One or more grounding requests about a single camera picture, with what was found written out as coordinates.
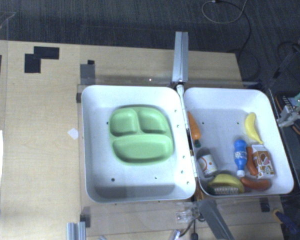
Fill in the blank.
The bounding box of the thin black and white rod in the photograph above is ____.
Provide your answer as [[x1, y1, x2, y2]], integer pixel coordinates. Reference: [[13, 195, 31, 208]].
[[175, 83, 199, 179]]

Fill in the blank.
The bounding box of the white plastic tray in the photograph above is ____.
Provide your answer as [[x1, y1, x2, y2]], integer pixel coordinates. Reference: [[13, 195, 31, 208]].
[[80, 84, 197, 205], [182, 86, 295, 198]]

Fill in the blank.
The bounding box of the red sausage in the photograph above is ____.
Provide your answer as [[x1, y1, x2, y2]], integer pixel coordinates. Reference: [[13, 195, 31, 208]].
[[245, 146, 259, 177], [240, 176, 273, 192]]

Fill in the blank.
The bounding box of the yellow banana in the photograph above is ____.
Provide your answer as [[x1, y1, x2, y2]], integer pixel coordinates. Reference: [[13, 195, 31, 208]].
[[244, 111, 265, 146]]

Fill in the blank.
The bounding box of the orange carrot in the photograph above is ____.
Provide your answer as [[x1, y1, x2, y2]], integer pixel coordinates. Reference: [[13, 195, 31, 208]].
[[186, 110, 202, 148]]

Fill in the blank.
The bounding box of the white can with orange print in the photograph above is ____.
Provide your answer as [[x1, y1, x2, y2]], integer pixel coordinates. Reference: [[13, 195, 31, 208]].
[[196, 147, 219, 178]]

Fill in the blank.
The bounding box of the white and brown carton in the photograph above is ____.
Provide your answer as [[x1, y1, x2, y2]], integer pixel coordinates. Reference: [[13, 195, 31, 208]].
[[250, 144, 277, 180]]

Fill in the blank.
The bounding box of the yellow taco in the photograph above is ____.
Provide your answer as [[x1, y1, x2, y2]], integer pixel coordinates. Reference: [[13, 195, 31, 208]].
[[206, 173, 246, 196]]

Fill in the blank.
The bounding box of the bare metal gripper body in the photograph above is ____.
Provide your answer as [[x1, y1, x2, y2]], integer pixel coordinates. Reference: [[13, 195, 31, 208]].
[[276, 104, 300, 128]]

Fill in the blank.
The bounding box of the blue bottle with white cap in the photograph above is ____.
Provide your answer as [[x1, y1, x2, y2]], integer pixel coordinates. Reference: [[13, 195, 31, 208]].
[[233, 139, 249, 178]]

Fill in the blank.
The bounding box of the green divided plate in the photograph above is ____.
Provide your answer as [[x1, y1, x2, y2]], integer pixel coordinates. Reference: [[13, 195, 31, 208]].
[[107, 105, 175, 167]]

